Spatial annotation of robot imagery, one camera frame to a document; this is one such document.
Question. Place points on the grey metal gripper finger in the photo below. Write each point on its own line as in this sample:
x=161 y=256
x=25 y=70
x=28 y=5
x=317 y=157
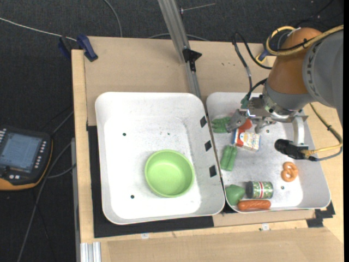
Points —
x=261 y=124
x=235 y=121

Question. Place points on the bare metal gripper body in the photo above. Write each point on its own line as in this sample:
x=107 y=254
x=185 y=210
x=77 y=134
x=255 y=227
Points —
x=259 y=109

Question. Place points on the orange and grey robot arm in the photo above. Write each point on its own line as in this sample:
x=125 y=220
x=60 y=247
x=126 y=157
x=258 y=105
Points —
x=289 y=70

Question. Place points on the green pea pod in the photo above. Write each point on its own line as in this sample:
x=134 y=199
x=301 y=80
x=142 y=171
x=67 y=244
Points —
x=228 y=158
x=220 y=125

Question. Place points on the white and orange carton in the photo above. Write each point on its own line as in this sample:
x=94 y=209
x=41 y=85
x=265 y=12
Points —
x=249 y=140

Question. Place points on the white plastic tray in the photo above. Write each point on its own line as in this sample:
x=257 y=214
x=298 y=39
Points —
x=131 y=160
x=261 y=165

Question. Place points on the orange pretzel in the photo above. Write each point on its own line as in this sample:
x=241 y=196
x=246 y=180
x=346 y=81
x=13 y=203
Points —
x=289 y=173

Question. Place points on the green can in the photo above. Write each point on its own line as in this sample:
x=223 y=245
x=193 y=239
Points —
x=261 y=190

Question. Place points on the green bell pepper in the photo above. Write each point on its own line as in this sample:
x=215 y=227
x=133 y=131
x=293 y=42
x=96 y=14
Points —
x=234 y=195

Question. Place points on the orange sausage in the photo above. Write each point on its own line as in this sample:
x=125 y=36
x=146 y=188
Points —
x=253 y=205

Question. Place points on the green bowl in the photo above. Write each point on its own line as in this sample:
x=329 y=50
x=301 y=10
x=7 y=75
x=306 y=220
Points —
x=169 y=173

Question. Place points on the brown cardboard board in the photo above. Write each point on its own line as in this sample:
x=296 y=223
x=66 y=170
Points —
x=141 y=70

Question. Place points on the black cylinder on white bracket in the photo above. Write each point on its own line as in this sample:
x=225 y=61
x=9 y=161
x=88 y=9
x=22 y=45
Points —
x=289 y=147

